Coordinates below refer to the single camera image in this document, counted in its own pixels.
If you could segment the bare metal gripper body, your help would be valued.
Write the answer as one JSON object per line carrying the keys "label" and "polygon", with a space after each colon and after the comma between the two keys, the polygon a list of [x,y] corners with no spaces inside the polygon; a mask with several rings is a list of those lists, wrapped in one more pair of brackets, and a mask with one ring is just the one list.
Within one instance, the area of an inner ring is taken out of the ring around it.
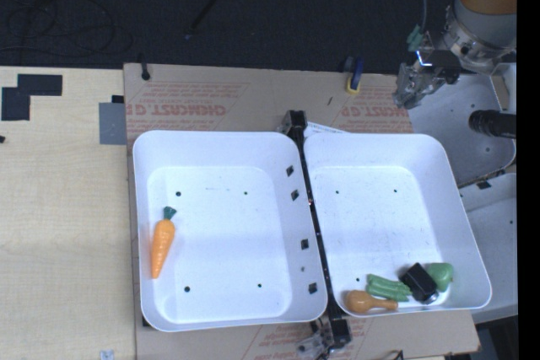
{"label": "bare metal gripper body", "polygon": [[432,37],[425,32],[416,50],[416,71],[431,85],[455,84],[462,74],[492,75],[503,58],[514,51],[469,36]]}

